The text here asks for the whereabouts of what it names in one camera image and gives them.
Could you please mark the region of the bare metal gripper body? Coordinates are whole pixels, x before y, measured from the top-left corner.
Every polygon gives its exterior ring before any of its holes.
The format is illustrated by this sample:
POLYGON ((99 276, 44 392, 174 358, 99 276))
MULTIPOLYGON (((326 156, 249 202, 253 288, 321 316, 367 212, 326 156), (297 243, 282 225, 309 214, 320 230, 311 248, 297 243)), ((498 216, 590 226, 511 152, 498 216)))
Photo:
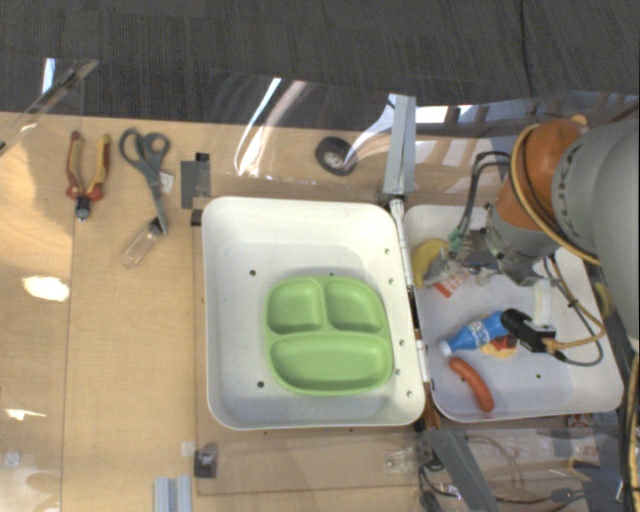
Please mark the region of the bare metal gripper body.
POLYGON ((471 268, 488 268, 500 273, 497 258, 489 251, 485 229, 470 230, 461 245, 460 263, 469 272, 471 268))

